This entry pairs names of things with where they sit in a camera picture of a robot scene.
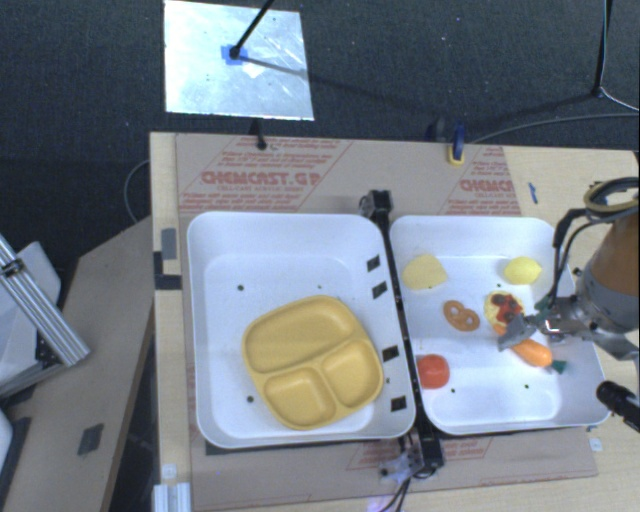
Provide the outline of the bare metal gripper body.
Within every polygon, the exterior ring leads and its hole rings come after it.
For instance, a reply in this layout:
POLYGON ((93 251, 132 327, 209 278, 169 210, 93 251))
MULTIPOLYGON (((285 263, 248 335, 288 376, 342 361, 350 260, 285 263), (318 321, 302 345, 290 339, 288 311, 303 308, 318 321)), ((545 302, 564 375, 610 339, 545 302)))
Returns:
POLYGON ((551 338, 573 336, 589 341, 614 358, 637 358, 639 349, 626 337, 638 327, 629 310, 616 312, 585 297, 544 297, 535 304, 538 330, 551 338))

